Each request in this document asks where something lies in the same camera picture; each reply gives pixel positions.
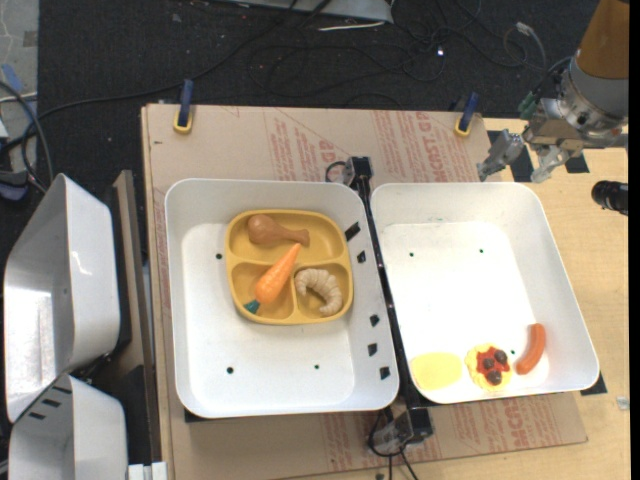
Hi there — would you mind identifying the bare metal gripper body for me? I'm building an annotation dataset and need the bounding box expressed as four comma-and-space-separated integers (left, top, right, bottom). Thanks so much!
522, 78, 629, 157

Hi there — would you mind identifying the white plastic tray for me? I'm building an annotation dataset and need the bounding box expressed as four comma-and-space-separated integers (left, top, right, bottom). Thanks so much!
163, 177, 401, 420
369, 181, 601, 406

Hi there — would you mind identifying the orange sausage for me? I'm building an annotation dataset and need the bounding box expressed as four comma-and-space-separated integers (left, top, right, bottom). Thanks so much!
514, 322, 548, 376

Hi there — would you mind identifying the yellow divided plate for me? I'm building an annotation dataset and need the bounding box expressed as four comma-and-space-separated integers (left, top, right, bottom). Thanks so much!
224, 208, 355, 326

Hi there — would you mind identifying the yellow spaghetti with meatballs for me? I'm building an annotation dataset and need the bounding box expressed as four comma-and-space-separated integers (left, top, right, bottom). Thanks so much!
464, 342, 513, 394

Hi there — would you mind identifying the brown cardboard board red print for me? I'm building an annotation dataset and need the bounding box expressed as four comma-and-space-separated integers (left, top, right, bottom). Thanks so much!
140, 103, 589, 480

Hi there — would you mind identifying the beige shrimp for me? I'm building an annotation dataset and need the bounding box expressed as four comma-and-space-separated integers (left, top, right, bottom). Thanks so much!
293, 267, 345, 318

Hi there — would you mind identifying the pale yellow oval slice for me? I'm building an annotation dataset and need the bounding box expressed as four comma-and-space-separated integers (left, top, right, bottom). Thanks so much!
410, 351, 464, 392

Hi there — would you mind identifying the brown chicken drumstick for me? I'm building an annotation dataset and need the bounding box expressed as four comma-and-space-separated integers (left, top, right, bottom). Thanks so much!
246, 213, 312, 250

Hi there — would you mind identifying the orange carrot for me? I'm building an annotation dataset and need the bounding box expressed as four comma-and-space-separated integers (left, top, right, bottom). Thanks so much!
242, 241, 303, 316

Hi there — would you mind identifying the black block with thin wires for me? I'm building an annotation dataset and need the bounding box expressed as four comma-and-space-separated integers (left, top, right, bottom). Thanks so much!
343, 155, 374, 189
371, 406, 434, 453

